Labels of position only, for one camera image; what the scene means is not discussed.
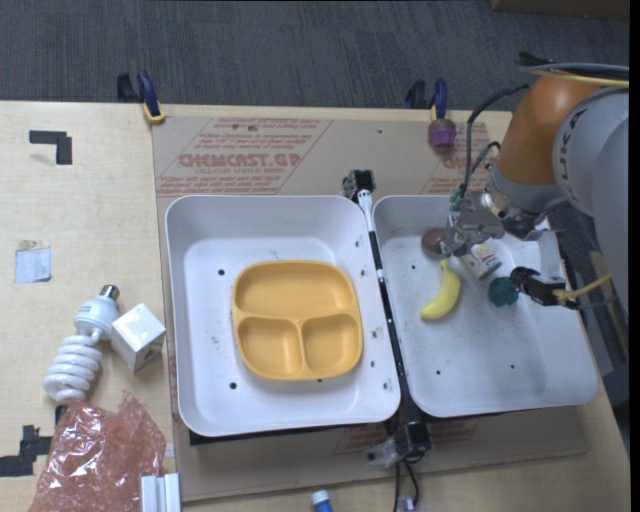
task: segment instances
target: white block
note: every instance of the white block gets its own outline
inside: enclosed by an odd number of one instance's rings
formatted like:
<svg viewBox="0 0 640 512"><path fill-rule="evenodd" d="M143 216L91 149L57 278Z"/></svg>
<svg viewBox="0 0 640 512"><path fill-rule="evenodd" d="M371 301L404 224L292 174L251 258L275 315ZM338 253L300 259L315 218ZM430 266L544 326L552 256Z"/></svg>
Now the white block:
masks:
<svg viewBox="0 0 640 512"><path fill-rule="evenodd" d="M166 329L145 304L138 304L112 324L111 348L132 371L162 351Z"/></svg>

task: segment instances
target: small box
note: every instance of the small box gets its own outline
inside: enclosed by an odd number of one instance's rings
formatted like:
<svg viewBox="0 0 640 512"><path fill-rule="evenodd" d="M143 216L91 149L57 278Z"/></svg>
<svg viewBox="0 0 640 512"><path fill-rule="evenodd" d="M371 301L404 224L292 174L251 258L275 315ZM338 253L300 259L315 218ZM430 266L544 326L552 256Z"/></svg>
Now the small box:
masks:
<svg viewBox="0 0 640 512"><path fill-rule="evenodd" d="M132 371L162 351L166 329L145 304L138 304L112 324L111 347Z"/></svg>

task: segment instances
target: clamp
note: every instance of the clamp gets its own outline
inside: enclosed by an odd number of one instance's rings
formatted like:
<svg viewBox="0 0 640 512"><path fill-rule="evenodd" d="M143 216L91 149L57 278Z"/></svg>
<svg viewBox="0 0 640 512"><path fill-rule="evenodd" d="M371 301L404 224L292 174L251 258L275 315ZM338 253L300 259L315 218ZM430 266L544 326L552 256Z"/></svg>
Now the clamp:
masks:
<svg viewBox="0 0 640 512"><path fill-rule="evenodd" d="M150 124L160 124L167 117L158 101L153 82L146 71L136 75L140 94L136 94L129 73L118 75L118 100L124 103L142 103L144 116Z"/></svg>

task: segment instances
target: table surface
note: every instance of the table surface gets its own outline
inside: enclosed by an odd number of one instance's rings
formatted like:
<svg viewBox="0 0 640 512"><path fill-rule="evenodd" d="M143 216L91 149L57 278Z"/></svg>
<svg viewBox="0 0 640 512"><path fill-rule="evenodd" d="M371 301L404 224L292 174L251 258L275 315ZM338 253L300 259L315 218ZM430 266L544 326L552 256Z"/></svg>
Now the table surface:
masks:
<svg viewBox="0 0 640 512"><path fill-rule="evenodd" d="M424 111L289 107L164 105L171 116L348 119L425 122ZM466 120L468 112L451 116ZM139 105L0 102L0 456L18 453L23 425L51 435L52 402L40 381L60 342L73 334L79 304L105 284L121 290L121 311L144 302L163 318L163 294L151 127ZM506 112L484 112L492 138L500 139ZM29 130L73 135L72 166L57 166L53 147L29 143ZM15 251L39 241L52 250L47 282L16 284ZM105 358L90 400L116 410L127 389L144 404L172 441L166 359L132 374L117 357ZM587 452L549 460L419 476L419 510L601 511L631 510L630 462L600 382L589 403L576 408ZM5 510L26 510L45 457L34 476L0 479ZM172 459L165 467L172 469ZM345 483L330 489L334 510L391 510L393 478ZM412 492L402 481L403 494ZM185 510L309 510L308 489L222 498L184 505Z"/></svg>

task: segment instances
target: banana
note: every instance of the banana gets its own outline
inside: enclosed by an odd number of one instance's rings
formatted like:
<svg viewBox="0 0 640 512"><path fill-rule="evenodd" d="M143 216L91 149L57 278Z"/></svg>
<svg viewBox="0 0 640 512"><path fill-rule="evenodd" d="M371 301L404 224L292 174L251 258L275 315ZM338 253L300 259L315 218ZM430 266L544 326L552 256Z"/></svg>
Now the banana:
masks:
<svg viewBox="0 0 640 512"><path fill-rule="evenodd" d="M440 260L442 282L438 294L420 309L423 320L437 320L453 309L460 295L460 277L456 274L447 259Z"/></svg>

